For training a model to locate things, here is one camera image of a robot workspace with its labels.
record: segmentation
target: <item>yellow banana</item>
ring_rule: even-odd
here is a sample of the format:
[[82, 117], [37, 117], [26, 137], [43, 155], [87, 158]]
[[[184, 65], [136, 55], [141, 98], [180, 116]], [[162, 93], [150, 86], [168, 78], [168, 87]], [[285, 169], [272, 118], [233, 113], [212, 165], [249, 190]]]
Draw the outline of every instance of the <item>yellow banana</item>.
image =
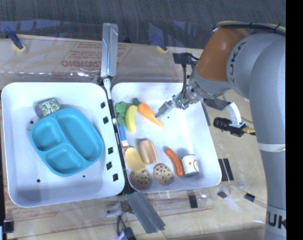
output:
[[137, 112], [138, 106], [131, 105], [127, 109], [125, 122], [127, 125], [128, 130], [130, 130], [133, 134], [136, 133], [136, 122], [135, 122], [135, 114]]

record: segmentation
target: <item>orange carrot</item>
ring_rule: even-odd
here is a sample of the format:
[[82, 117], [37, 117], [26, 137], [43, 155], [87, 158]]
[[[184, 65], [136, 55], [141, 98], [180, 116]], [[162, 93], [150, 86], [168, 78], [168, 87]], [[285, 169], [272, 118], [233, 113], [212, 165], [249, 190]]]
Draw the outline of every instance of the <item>orange carrot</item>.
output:
[[173, 163], [176, 175], [179, 177], [183, 176], [184, 169], [180, 158], [170, 148], [165, 149], [165, 154], [170, 158], [171, 162]]
[[146, 103], [140, 103], [138, 105], [138, 111], [147, 119], [157, 124], [160, 127], [163, 127], [163, 123], [160, 120], [157, 120], [155, 117], [154, 111]]

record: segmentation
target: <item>robotic arm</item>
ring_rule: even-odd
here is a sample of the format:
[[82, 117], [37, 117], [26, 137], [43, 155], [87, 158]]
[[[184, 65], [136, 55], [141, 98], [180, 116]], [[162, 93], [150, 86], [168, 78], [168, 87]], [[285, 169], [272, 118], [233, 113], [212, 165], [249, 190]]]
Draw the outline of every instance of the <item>robotic arm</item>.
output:
[[[272, 32], [249, 34], [244, 28]], [[279, 25], [218, 23], [188, 84], [184, 77], [182, 91], [166, 101], [155, 114], [160, 119], [173, 108], [184, 110], [199, 101], [215, 109], [227, 108], [232, 120], [218, 117], [214, 126], [240, 137], [245, 122], [236, 105], [219, 96], [233, 89], [250, 100], [267, 183], [265, 240], [287, 239], [285, 50], [286, 30]]]

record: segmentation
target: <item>blue plate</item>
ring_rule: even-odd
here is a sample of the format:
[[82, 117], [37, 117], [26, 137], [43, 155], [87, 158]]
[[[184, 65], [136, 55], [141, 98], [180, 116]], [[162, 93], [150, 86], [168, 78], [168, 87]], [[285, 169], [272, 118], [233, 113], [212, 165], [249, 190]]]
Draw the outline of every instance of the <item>blue plate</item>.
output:
[[105, 151], [96, 128], [74, 108], [63, 108], [40, 119], [31, 128], [30, 139], [42, 161], [60, 176], [79, 173]]

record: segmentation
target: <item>hot dog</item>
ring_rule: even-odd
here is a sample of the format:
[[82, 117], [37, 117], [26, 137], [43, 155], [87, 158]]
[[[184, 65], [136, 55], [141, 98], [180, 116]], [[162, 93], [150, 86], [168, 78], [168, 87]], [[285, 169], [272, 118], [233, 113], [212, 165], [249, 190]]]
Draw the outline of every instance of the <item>hot dog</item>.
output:
[[176, 175], [179, 177], [183, 176], [184, 169], [180, 158], [170, 148], [165, 149], [165, 154], [170, 158], [171, 162], [173, 163]]

